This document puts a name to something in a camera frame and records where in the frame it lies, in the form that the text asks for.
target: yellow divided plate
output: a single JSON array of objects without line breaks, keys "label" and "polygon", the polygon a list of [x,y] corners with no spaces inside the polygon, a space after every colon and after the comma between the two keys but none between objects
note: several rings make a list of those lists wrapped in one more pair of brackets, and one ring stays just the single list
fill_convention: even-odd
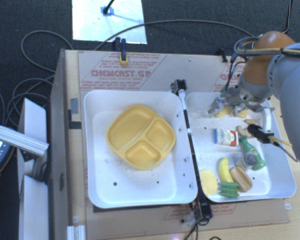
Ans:
[{"label": "yellow divided plate", "polygon": [[176,142],[172,127],[147,106],[136,104],[123,111],[106,131],[111,149],[139,170],[156,167]]}]

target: black cable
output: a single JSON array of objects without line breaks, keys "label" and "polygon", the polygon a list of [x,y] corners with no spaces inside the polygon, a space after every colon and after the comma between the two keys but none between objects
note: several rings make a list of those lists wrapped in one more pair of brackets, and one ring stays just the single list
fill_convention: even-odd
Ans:
[{"label": "black cable", "polygon": [[2,103],[2,109],[3,109],[3,112],[2,112],[2,125],[5,124],[5,119],[6,119],[6,105],[5,105],[5,100],[0,92],[0,100],[1,100],[1,103]]},{"label": "black cable", "polygon": [[206,226],[208,223],[209,223],[209,221],[210,221],[210,219],[208,219],[208,220],[200,220],[197,224],[199,225],[199,226]]},{"label": "black cable", "polygon": [[213,20],[201,20],[201,19],[168,19],[168,20],[159,20],[159,21],[146,22],[146,23],[142,23],[142,24],[139,24],[139,25],[128,27],[128,28],[126,28],[124,30],[121,30],[118,33],[110,36],[109,38],[107,38],[105,41],[103,41],[101,44],[99,44],[96,48],[94,48],[93,51],[99,50],[109,40],[115,38],[116,36],[118,36],[118,35],[120,35],[120,34],[122,34],[124,32],[130,31],[130,30],[133,30],[133,29],[136,29],[136,28],[140,28],[140,27],[143,27],[143,26],[150,26],[150,25],[157,25],[157,24],[164,24],[164,23],[203,23],[203,24],[215,24],[215,25],[221,25],[221,26],[226,26],[226,27],[234,28],[236,30],[239,30],[239,31],[241,31],[241,32],[243,32],[243,33],[251,36],[251,37],[254,37],[254,35],[251,34],[251,33],[249,33],[248,31],[245,31],[244,29],[242,29],[240,27],[237,27],[235,25],[228,24],[228,23],[223,23],[223,22],[218,22],[218,21],[213,21]]},{"label": "black cable", "polygon": [[26,55],[26,53],[25,53],[25,50],[24,50],[24,42],[25,42],[25,40],[26,40],[29,36],[31,36],[31,35],[33,35],[33,34],[37,34],[37,33],[47,33],[47,34],[56,36],[56,37],[58,37],[58,38],[61,38],[61,39],[62,39],[62,40],[70,47],[71,50],[73,50],[74,48],[73,48],[73,46],[71,45],[71,43],[70,43],[67,39],[65,39],[63,36],[59,35],[58,33],[55,33],[55,32],[52,32],[52,31],[48,31],[48,30],[35,30],[35,31],[32,31],[32,32],[30,32],[30,33],[28,33],[28,34],[26,34],[26,35],[24,36],[24,38],[23,38],[22,41],[21,41],[21,52],[22,52],[23,56],[24,56],[31,64],[37,66],[38,68],[40,68],[40,69],[42,69],[42,70],[45,70],[45,71],[48,71],[48,72],[54,73],[54,72],[55,72],[54,70],[52,70],[52,69],[50,69],[50,68],[47,68],[47,67],[45,67],[45,66],[42,66],[42,65],[40,65],[40,64],[38,64],[38,63],[36,63],[36,62],[34,62],[34,61],[33,61],[32,59],[30,59],[30,58]]},{"label": "black cable", "polygon": [[[8,106],[6,107],[7,111],[9,111],[9,107],[10,107],[11,103],[12,103],[15,99],[17,99],[18,97],[26,96],[26,95],[37,96],[37,97],[44,98],[44,99],[46,99],[46,100],[48,99],[47,97],[45,97],[45,96],[43,96],[43,95],[41,95],[41,94],[38,94],[38,93],[33,93],[33,92],[25,92],[25,93],[21,93],[21,94],[16,95],[15,97],[13,97],[13,98],[9,101]],[[7,118],[8,118],[8,120],[9,120],[15,127],[18,127],[18,125],[11,119],[10,115],[11,115],[11,113],[7,113]]]},{"label": "black cable", "polygon": [[246,63],[245,61],[239,61],[237,62],[234,66],[234,62],[232,61],[231,64],[230,64],[230,69],[229,69],[229,74],[228,74],[228,81],[226,82],[225,86],[224,86],[224,92],[226,93],[228,88],[229,88],[229,85],[230,85],[230,81],[231,81],[231,78],[232,76],[234,75],[235,71],[236,71],[236,67],[239,65],[239,64],[242,64],[242,63]]},{"label": "black cable", "polygon": [[259,56],[259,55],[285,55],[291,57],[300,57],[300,48],[264,48],[264,49],[245,49],[246,44],[257,41],[257,37],[244,37],[238,40],[234,47],[234,53],[241,57]]},{"label": "black cable", "polygon": [[195,239],[198,239],[198,223],[196,223],[193,228],[190,230],[190,232],[186,235],[186,237],[184,238],[184,240],[188,240],[189,237],[192,235],[192,233],[196,230],[196,237]]},{"label": "black cable", "polygon": [[282,32],[284,34],[288,34],[289,33],[289,25],[290,25],[292,2],[293,2],[293,0],[289,0],[288,13],[287,13],[286,22],[285,22],[285,30]]},{"label": "black cable", "polygon": [[41,165],[39,175],[41,175],[41,173],[42,173],[43,168],[44,168],[45,165],[48,165],[48,161],[44,162],[44,163]]},{"label": "black cable", "polygon": [[[18,89],[19,86],[22,85],[23,83],[28,82],[28,81],[41,81],[40,83],[37,83],[37,84],[33,85],[31,88],[29,88],[28,90],[26,90],[26,91],[24,92],[24,94],[26,94],[26,93],[32,91],[34,88],[36,88],[37,86],[39,86],[39,85],[42,84],[42,83],[47,83],[47,84],[50,84],[50,85],[52,86],[53,84],[52,84],[51,82],[48,81],[48,80],[49,80],[50,78],[52,78],[52,77],[53,77],[53,76],[50,76],[50,77],[48,77],[48,78],[46,78],[46,79],[44,79],[44,78],[28,78],[28,79],[26,79],[26,80],[21,81],[21,82],[18,83],[18,85],[13,89],[13,92],[12,92],[12,98],[15,97],[15,94],[16,94],[17,89]],[[20,100],[14,101],[14,102],[13,102],[14,110],[16,111],[16,113],[17,113],[18,115],[20,115],[20,111],[19,111],[18,108],[17,108],[17,103],[18,103],[19,101],[20,101]]]}]

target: cardboard surface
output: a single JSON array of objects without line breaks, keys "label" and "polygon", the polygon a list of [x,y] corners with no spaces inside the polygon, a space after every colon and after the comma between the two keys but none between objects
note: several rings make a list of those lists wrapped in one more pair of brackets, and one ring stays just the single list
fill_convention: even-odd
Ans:
[{"label": "cardboard surface", "polygon": [[[69,108],[71,99],[80,100],[79,58],[83,58],[81,55],[87,59],[81,61],[81,65],[86,65],[87,68],[90,67],[85,72],[87,75],[87,72],[96,65],[94,63],[98,63],[106,53],[107,52],[66,51],[67,99]],[[169,87],[175,79],[187,80],[187,75],[191,70],[200,71],[200,69],[205,69],[209,72],[209,76],[216,79],[215,82],[212,82],[211,79],[205,77],[205,73],[202,73],[200,77],[190,79],[191,86],[193,86],[192,83],[196,83],[203,88],[208,88],[208,91],[217,91],[218,85],[222,85],[222,81],[224,81],[223,83],[226,82],[229,64],[222,63],[220,57],[167,55],[169,57],[167,64],[165,64],[166,59],[160,64],[164,65],[163,70],[153,73],[153,76],[158,76],[158,91],[167,91],[166,86]],[[195,63],[199,69],[196,67],[189,68],[189,64],[192,62]],[[149,79],[140,87],[140,90],[149,90],[148,83],[150,83]],[[232,86],[235,85],[235,83],[236,77],[231,83]],[[279,103],[277,100],[274,100],[271,104],[277,108],[274,113],[282,134],[284,131],[282,128],[282,119],[280,118],[280,109],[278,109]],[[78,113],[72,115],[72,120],[81,121],[80,107]],[[282,139],[287,138],[285,133],[281,136]],[[84,194],[85,187],[87,188],[84,182],[84,178],[87,177],[87,165],[83,165],[83,157],[80,155],[83,147],[81,131],[79,129],[71,129],[69,131],[69,139],[72,140],[69,142],[69,159],[72,169],[72,213],[78,218],[75,223],[76,225],[85,224],[87,226],[88,239],[130,239],[130,237],[134,237],[134,240],[166,240],[183,239],[186,236],[186,232],[191,228],[186,224],[180,223],[180,218],[188,218],[184,216],[189,214],[189,206],[186,205],[94,213],[93,205],[87,198],[87,195]],[[229,240],[236,240],[238,238],[249,238],[251,240],[258,240],[260,238],[290,239],[292,237],[300,239],[300,165],[293,162],[291,163],[291,167],[298,186],[296,194],[285,201],[289,202],[289,205],[292,207],[292,209],[288,211],[291,223],[285,224],[289,222],[289,218],[285,208],[285,202],[282,199],[218,204],[212,206],[214,217],[210,220],[209,224],[205,227],[199,227],[201,231],[199,239],[206,240],[212,236]]]}]

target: black clamp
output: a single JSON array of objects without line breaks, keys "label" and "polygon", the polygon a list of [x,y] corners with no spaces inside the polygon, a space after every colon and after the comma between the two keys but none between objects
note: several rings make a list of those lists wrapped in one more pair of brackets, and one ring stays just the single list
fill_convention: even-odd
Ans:
[{"label": "black clamp", "polygon": [[71,109],[68,110],[68,121],[69,121],[69,129],[81,129],[82,128],[82,124],[80,121],[72,121]]},{"label": "black clamp", "polygon": [[248,126],[248,132],[253,136],[256,137],[258,141],[264,144],[269,144],[272,141],[270,140],[270,136],[274,136],[273,132],[264,132],[262,131],[262,127],[256,124],[250,124]]},{"label": "black clamp", "polygon": [[218,50],[216,50],[214,55],[216,55],[216,56],[220,55],[222,57],[222,62],[224,62],[224,63],[228,62],[224,49],[219,48]]},{"label": "black clamp", "polygon": [[175,95],[179,96],[178,91],[179,90],[186,90],[187,85],[186,85],[186,80],[175,80],[171,85],[171,92],[174,93]]},{"label": "black clamp", "polygon": [[120,64],[128,63],[128,55],[127,55],[127,41],[124,38],[116,37],[112,42],[112,51],[120,52],[119,60]]}]

